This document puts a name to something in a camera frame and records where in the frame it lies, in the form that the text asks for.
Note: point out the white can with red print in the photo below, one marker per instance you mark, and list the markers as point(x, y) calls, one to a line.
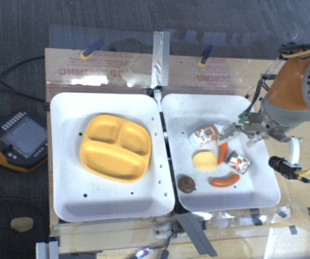
point(238, 163)

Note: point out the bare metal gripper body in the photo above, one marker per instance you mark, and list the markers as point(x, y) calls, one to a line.
point(257, 125)

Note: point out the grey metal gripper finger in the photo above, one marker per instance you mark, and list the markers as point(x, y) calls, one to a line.
point(254, 142)
point(229, 132)

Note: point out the orange carrot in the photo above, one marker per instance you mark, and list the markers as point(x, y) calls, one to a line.
point(222, 152)

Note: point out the brown cardboard board red print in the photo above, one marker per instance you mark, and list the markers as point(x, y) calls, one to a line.
point(230, 74)

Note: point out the white plastic tray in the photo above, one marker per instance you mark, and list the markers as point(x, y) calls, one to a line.
point(71, 171)
point(257, 187)

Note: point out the yellow divided plate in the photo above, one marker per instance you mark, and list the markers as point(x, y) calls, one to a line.
point(111, 155)

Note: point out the black cylinder on white bracket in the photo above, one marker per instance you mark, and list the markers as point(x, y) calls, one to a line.
point(284, 167)

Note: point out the yellow bread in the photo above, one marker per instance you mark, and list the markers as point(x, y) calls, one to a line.
point(204, 160)

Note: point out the white and orange carton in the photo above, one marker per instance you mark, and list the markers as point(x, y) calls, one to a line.
point(203, 136)

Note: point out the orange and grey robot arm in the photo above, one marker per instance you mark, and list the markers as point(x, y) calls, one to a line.
point(286, 90)

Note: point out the orange sausage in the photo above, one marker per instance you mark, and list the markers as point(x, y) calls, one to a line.
point(224, 181)

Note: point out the brown doughnut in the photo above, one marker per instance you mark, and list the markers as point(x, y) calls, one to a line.
point(186, 184)

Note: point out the pale yellow oval object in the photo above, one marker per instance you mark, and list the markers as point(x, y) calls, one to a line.
point(21, 224)

